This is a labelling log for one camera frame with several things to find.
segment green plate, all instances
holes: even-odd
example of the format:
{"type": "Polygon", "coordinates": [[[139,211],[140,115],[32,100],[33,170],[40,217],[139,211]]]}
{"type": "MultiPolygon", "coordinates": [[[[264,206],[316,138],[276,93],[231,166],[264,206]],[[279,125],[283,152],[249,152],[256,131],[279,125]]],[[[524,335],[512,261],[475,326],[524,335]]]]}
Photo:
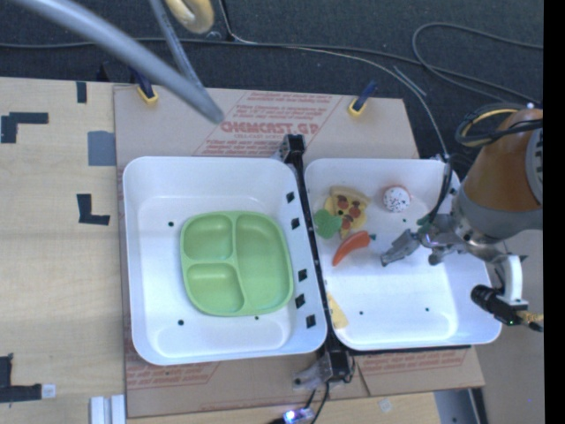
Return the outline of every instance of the green plate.
{"type": "Polygon", "coordinates": [[[248,211],[194,216],[181,231],[185,288],[203,313],[272,313],[293,293],[286,238],[271,217],[248,211]]]}

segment toy pizza slice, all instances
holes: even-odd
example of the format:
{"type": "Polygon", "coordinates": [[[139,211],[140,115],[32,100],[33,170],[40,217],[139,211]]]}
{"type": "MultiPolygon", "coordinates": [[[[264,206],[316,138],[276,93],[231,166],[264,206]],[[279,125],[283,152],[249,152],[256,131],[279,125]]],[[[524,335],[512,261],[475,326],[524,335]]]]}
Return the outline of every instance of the toy pizza slice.
{"type": "Polygon", "coordinates": [[[324,209],[342,218],[339,235],[345,239],[353,230],[361,228],[367,220],[366,208],[371,199],[358,190],[342,185],[330,187],[324,209]]]}

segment dark floor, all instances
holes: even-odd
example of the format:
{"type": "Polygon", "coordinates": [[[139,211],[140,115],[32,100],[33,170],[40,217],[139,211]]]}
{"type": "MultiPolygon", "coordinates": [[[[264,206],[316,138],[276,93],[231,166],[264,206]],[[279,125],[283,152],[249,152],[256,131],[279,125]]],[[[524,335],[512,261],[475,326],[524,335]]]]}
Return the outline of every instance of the dark floor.
{"type": "MultiPolygon", "coordinates": [[[[162,36],[147,0],[74,1],[132,37],[162,36]]],[[[473,158],[476,152],[458,145],[454,132],[466,114],[485,104],[543,102],[544,0],[213,2],[216,22],[210,33],[193,35],[173,22],[179,37],[193,39],[184,46],[206,87],[356,95],[375,79],[376,96],[404,100],[422,157],[447,151],[473,158]],[[276,44],[314,45],[333,55],[276,44]],[[431,68],[440,68],[443,77],[431,68]],[[424,92],[443,145],[424,104],[398,74],[424,92]]],[[[0,1],[0,14],[1,45],[83,41],[11,2],[0,1]]],[[[163,40],[144,44],[174,64],[163,40]]],[[[5,77],[99,80],[103,64],[110,81],[130,80],[125,64],[95,46],[0,46],[5,77]]],[[[466,168],[460,164],[456,171],[462,176],[466,168]]]]}

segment round white object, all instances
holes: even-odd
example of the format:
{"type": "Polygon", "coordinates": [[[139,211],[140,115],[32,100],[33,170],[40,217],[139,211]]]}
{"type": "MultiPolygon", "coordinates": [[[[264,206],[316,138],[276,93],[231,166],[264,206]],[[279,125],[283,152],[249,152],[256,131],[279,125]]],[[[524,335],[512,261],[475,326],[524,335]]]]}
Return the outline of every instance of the round white object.
{"type": "Polygon", "coordinates": [[[410,206],[410,194],[404,187],[396,185],[387,189],[382,201],[391,212],[402,212],[410,206]]]}

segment cardboard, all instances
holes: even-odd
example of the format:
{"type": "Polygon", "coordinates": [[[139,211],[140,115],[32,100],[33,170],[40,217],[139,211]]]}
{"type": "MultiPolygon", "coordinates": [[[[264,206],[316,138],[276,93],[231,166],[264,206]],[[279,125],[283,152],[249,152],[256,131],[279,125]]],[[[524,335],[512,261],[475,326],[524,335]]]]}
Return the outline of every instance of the cardboard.
{"type": "MultiPolygon", "coordinates": [[[[353,117],[347,108],[354,96],[209,89],[225,114],[214,125],[166,89],[157,89],[159,100],[151,106],[139,98],[135,86],[114,90],[128,417],[301,406],[311,391],[294,389],[292,378],[317,360],[316,353],[159,367],[135,352],[124,242],[124,167],[143,155],[277,157],[287,133],[304,135],[305,164],[323,157],[418,158],[403,102],[371,98],[364,112],[353,117]]],[[[330,400],[484,384],[472,347],[354,358],[351,383],[336,385],[330,400]]]]}

